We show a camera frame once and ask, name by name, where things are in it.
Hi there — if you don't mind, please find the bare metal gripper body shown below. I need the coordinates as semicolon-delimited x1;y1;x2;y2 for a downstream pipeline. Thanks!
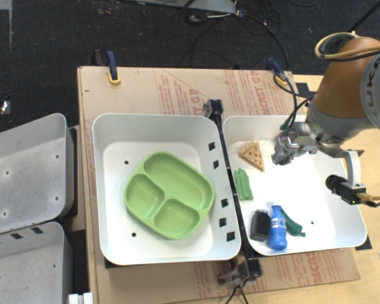
291;121;348;160

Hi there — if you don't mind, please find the tan pizza slice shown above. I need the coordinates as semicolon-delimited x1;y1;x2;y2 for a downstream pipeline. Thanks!
237;141;266;173

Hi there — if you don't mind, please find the green asparagus bunch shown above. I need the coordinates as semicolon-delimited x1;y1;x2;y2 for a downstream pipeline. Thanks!
233;167;255;201

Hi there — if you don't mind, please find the thin black rod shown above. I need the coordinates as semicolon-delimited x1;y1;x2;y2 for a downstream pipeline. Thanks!
208;112;257;265

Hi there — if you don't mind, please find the white plastic tray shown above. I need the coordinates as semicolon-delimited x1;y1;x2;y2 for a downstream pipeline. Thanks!
92;112;243;267
0;221;74;304
0;112;75;238
222;115;369;257

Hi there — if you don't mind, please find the green pea pod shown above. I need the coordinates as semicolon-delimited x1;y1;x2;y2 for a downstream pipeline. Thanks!
279;206;307;238

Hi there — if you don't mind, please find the black bottle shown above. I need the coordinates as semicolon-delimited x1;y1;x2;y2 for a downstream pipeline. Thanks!
249;209;271;243

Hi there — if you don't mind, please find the blue bottle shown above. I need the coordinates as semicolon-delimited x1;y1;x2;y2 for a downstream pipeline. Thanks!
267;205;288;251

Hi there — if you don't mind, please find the green divided plate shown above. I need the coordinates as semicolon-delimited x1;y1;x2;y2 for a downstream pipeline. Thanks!
123;151;216;241

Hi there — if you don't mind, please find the brown cardboard board red print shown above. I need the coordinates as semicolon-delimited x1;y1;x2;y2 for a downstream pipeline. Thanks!
77;65;362;304

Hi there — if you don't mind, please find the black cylinder on white bracket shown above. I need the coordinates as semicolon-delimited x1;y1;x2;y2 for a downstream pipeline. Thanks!
325;149;367;206

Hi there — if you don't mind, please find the black block with thin wires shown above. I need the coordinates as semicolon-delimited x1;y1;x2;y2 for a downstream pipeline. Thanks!
217;257;263;287
203;99;225;118

